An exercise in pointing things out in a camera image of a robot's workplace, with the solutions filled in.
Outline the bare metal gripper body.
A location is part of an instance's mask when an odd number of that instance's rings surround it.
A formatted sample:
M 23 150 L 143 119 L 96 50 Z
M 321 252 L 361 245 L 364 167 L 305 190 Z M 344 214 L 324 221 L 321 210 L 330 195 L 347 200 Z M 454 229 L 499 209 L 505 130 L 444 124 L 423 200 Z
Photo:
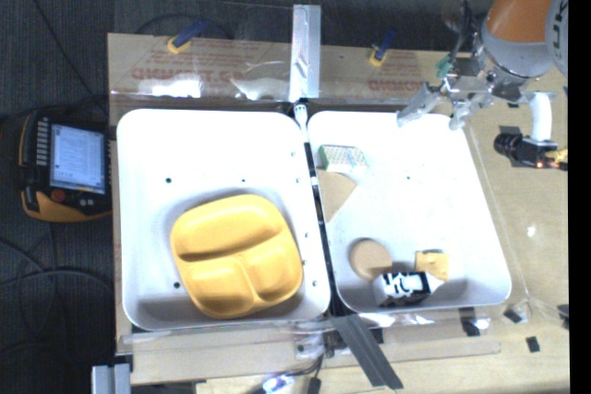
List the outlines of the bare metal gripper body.
M 495 100 L 517 103 L 531 77 L 518 75 L 484 56 L 456 56 L 440 68 L 440 91 L 454 104 L 487 107 Z

